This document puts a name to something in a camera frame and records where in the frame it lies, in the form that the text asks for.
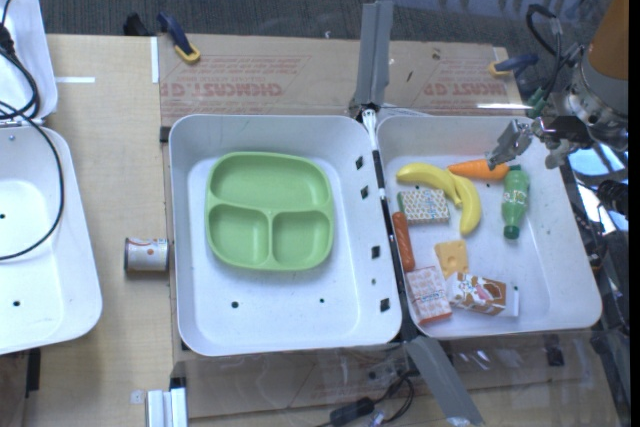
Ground brown cardboard board, red print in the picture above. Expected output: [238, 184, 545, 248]
[157, 32, 609, 420]

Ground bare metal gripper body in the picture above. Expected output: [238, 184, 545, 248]
[531, 82, 630, 151]

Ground brown and white carton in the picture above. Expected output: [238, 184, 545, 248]
[445, 271, 521, 318]

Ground orange sausage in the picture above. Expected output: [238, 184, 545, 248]
[391, 211, 417, 273]

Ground yellow cheese wedge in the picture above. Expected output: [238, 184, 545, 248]
[433, 239, 471, 281]

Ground white and orange can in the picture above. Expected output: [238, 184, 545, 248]
[123, 236, 171, 274]

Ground white plastic tray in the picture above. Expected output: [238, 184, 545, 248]
[168, 113, 404, 358]
[375, 114, 604, 342]

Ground orange and white packet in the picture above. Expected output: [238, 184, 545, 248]
[404, 265, 454, 327]

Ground white carton, orange green pattern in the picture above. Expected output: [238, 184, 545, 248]
[396, 188, 452, 225]

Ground green bottle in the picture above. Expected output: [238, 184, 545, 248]
[501, 164, 532, 241]

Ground yellow banana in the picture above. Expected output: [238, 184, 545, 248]
[395, 161, 483, 238]

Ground green divided plate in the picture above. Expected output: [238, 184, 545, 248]
[203, 151, 336, 273]

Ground black cylinder on white bracket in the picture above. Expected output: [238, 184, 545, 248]
[569, 148, 630, 221]

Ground black block with thin wires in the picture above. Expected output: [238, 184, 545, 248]
[328, 396, 377, 427]

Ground orange carrot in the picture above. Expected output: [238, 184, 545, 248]
[446, 157, 511, 182]

